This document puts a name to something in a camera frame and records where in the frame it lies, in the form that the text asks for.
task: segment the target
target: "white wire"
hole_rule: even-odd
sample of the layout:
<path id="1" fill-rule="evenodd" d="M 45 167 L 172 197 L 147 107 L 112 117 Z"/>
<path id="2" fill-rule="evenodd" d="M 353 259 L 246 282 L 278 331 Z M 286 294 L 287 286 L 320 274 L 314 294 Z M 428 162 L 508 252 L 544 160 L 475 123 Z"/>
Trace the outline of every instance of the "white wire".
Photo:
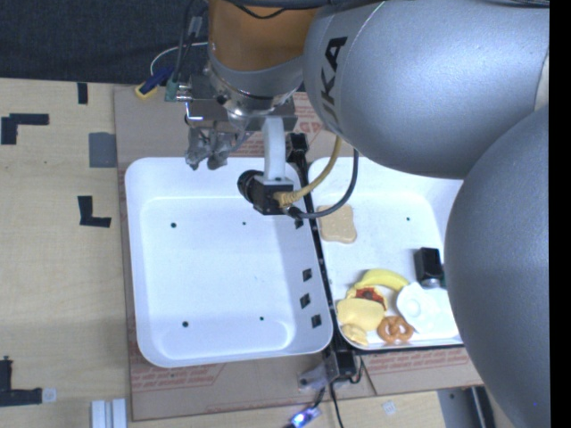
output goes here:
<path id="1" fill-rule="evenodd" d="M 203 45 L 208 45 L 208 41 L 201 41 L 199 43 L 192 43 L 191 46 L 203 46 Z M 173 46 L 170 47 L 168 49 L 165 49 L 164 51 L 162 51 L 161 53 L 157 54 L 157 56 L 153 59 L 153 61 L 151 62 L 151 76 L 154 74 L 154 64 L 165 54 L 168 53 L 172 53 L 173 51 L 176 51 L 178 49 L 178 46 Z"/>

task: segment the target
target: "yellow cable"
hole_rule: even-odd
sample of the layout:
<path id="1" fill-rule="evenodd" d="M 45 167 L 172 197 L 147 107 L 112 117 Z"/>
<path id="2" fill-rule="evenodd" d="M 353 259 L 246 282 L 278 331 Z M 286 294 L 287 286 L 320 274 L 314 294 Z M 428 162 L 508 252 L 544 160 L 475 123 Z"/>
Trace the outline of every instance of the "yellow cable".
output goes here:
<path id="1" fill-rule="evenodd" d="M 296 190 L 293 192 L 275 192 L 274 193 L 274 200 L 277 201 L 280 208 L 287 208 L 291 206 L 293 203 L 297 202 L 309 192 L 311 192 L 315 187 L 317 187 L 321 182 L 329 175 L 335 162 L 339 158 L 339 152 L 341 151 L 341 145 L 343 143 L 343 139 L 338 136 L 335 139 L 335 146 L 333 148 L 333 152 L 331 153 L 331 157 L 329 158 L 329 162 L 323 168 L 323 171 L 317 176 L 313 182 L 307 184 L 304 188 L 300 190 Z"/>

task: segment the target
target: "cardboard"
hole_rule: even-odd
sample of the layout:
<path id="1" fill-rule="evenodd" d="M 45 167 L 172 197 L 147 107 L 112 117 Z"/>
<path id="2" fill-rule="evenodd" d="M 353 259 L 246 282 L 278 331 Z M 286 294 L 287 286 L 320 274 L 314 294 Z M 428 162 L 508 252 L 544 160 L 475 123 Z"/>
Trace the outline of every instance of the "cardboard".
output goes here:
<path id="1" fill-rule="evenodd" d="M 300 391 L 297 376 L 315 367 L 321 354 L 164 369 L 148 363 L 138 350 L 124 177 L 128 165 L 137 159 L 184 156 L 187 146 L 184 106 L 165 103 L 163 97 L 164 92 L 160 90 L 141 101 L 131 86 L 116 86 L 114 90 L 133 419 L 310 403 L 315 393 Z M 294 131 L 308 137 L 308 160 L 327 157 L 335 136 L 323 128 L 306 94 L 295 94 L 294 102 L 299 118 Z M 341 155 L 351 154 L 352 148 L 343 144 Z M 238 157 L 262 155 L 259 134 L 254 134 L 235 154 Z M 482 384 L 463 347 L 376 354 L 364 356 L 363 361 L 366 373 L 360 383 L 340 387 L 339 399 Z"/>

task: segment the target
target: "empty white tray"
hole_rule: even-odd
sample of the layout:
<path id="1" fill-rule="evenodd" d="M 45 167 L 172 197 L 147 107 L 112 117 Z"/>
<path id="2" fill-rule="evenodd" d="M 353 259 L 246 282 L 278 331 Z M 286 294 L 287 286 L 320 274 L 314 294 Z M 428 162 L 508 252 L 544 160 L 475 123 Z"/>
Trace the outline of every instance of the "empty white tray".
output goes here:
<path id="1" fill-rule="evenodd" d="M 307 354 L 331 340 L 310 228 L 254 210 L 236 187 L 247 169 L 263 159 L 192 171 L 150 158 L 127 170 L 137 342 L 157 366 Z"/>
<path id="2" fill-rule="evenodd" d="M 316 160 L 310 166 L 310 179 L 326 164 L 327 159 Z M 315 208 L 336 203 L 345 193 L 351 174 L 352 158 L 340 158 L 311 194 Z M 321 240 L 334 302 L 345 298 L 347 290 L 371 268 L 391 269 L 411 282 L 416 281 L 413 256 L 421 247 L 438 249 L 444 261 L 446 223 L 461 184 L 459 180 L 402 173 L 360 157 L 357 185 L 348 201 L 353 209 L 357 239 L 354 243 Z M 386 315 L 398 314 L 394 292 L 378 288 L 388 297 L 390 308 Z M 442 300 L 442 289 L 426 293 Z M 386 344 L 376 332 L 368 333 L 368 346 L 352 344 L 363 350 L 462 344 L 455 324 L 452 322 L 450 329 L 449 323 L 444 329 L 448 333 L 414 333 L 409 342 L 398 345 Z"/>

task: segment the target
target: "white tray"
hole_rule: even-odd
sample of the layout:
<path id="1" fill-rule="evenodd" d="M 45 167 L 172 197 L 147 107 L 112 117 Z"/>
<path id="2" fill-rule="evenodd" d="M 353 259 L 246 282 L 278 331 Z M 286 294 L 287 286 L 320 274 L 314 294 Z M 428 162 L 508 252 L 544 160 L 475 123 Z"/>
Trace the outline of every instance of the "white tray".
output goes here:
<path id="1" fill-rule="evenodd" d="M 307 354 L 331 340 L 310 228 L 255 211 L 236 187 L 247 169 L 263 159 L 192 171 L 151 158 L 127 170 L 137 342 L 157 366 Z"/>
<path id="2" fill-rule="evenodd" d="M 316 160 L 310 166 L 310 179 L 327 164 Z M 314 207 L 336 203 L 345 193 L 352 173 L 352 158 L 340 158 L 325 181 L 314 190 Z M 345 298 L 347 290 L 371 268 L 391 269 L 415 282 L 414 252 L 420 247 L 439 249 L 444 261 L 443 238 L 451 206 L 461 181 L 414 176 L 388 169 L 361 157 L 359 177 L 348 201 L 353 209 L 357 239 L 339 243 L 321 239 L 327 274 L 334 302 Z M 378 287 L 388 297 L 386 315 L 398 314 L 393 291 Z M 447 293 L 427 290 L 439 305 Z M 414 333 L 409 342 L 388 345 L 376 332 L 368 333 L 363 350 L 393 350 L 462 344 L 452 321 L 442 333 Z"/>

